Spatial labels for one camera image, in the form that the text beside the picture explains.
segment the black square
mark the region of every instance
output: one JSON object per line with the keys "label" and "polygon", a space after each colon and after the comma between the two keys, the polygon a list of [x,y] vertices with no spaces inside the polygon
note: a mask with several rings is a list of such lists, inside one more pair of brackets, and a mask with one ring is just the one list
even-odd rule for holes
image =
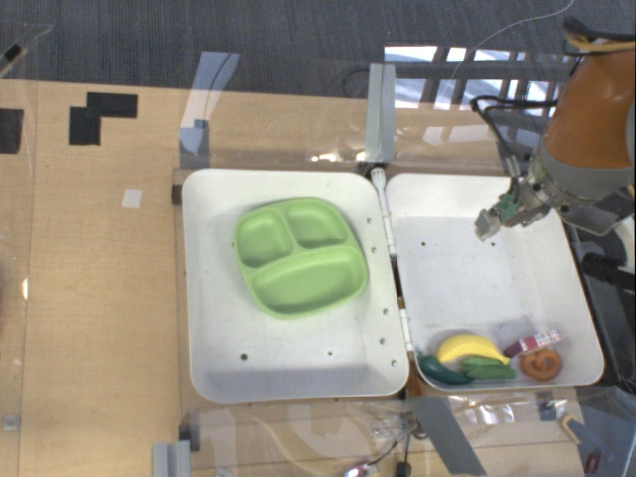
{"label": "black square", "polygon": [[88,93],[88,116],[137,118],[137,95],[122,93]]}
{"label": "black square", "polygon": [[2,55],[5,59],[7,59],[7,62],[11,63],[14,60],[16,60],[20,54],[22,53],[22,48],[20,48],[19,44],[12,44],[9,49],[4,52],[4,54]]}
{"label": "black square", "polygon": [[100,145],[101,120],[89,116],[85,107],[72,107],[69,112],[69,145]]}
{"label": "black square", "polygon": [[17,154],[22,136],[22,109],[0,109],[0,154]]}

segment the green pepper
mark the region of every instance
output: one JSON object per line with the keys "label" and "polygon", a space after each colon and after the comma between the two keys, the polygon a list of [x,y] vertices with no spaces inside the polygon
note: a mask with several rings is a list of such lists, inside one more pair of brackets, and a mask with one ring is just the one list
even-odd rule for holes
{"label": "green pepper", "polygon": [[467,377],[463,373],[449,370],[441,364],[433,355],[417,355],[417,361],[423,373],[428,377],[440,380],[445,384],[460,385],[468,384],[473,381],[471,377]]}

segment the white tray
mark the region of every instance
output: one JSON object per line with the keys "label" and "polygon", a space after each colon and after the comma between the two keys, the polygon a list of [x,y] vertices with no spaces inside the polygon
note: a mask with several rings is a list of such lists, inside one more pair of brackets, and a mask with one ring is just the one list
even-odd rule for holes
{"label": "white tray", "polygon": [[[369,284],[351,302],[281,320],[252,300],[231,247],[255,207],[318,197],[348,220]],[[378,197],[349,173],[202,170],[183,187],[190,367],[199,393],[220,403],[383,396],[406,381],[408,358]]]}
{"label": "white tray", "polygon": [[[582,386],[603,372],[598,343],[562,222],[551,212],[528,227],[503,228],[487,242],[474,221],[508,189],[495,177],[403,174],[387,185],[397,263],[414,346],[434,354],[447,337],[485,336],[500,349],[559,328],[563,368],[538,382],[474,381],[447,390]],[[517,366],[518,359],[513,360]]]}

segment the orange toy food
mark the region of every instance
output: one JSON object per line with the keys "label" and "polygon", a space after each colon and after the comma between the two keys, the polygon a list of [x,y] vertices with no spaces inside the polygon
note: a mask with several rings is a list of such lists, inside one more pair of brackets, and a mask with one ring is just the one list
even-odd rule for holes
{"label": "orange toy food", "polygon": [[521,370],[537,380],[549,380],[558,375],[561,368],[560,356],[554,350],[543,348],[533,354],[524,355]]}

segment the toy food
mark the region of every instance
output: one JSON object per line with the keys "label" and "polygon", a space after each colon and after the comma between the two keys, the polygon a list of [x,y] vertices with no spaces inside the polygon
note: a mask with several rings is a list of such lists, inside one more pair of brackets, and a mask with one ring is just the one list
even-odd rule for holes
{"label": "toy food", "polygon": [[515,341],[504,350],[504,355],[506,357],[515,357],[517,355],[528,354],[544,346],[557,343],[561,339],[562,336],[558,329],[547,330],[546,332]]}
{"label": "toy food", "polygon": [[477,380],[499,380],[514,378],[517,373],[498,359],[489,357],[467,357],[461,363],[461,371]]}
{"label": "toy food", "polygon": [[521,370],[537,380],[554,378],[561,369],[561,359],[557,352],[543,348],[533,354],[524,355]]}
{"label": "toy food", "polygon": [[445,340],[437,350],[437,360],[445,363],[466,355],[490,357],[508,364],[510,359],[503,355],[492,341],[475,334],[459,334]]}
{"label": "toy food", "polygon": [[472,378],[464,375],[463,373],[457,373],[456,371],[449,370],[441,364],[433,355],[417,356],[417,361],[423,373],[428,377],[440,380],[445,384],[458,385],[468,384],[473,381]]}

